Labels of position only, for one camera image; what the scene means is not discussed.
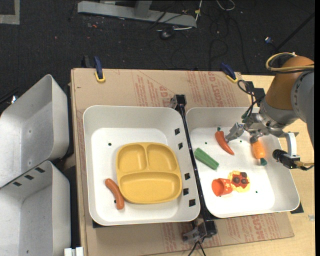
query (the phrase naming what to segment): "gray metal bracket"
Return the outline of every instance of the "gray metal bracket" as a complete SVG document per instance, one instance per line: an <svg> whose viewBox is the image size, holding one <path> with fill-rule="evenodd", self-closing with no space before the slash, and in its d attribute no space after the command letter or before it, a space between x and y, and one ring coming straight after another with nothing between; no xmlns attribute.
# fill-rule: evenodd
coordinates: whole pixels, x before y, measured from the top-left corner
<svg viewBox="0 0 320 256"><path fill-rule="evenodd" d="M162 11L150 10L151 3L152 1L136 1L135 7L127 7L103 2L81 1L77 5L77 12L79 14L156 22L164 13ZM193 16L170 12L166 12L158 22L185 27L197 27L196 19Z"/></svg>

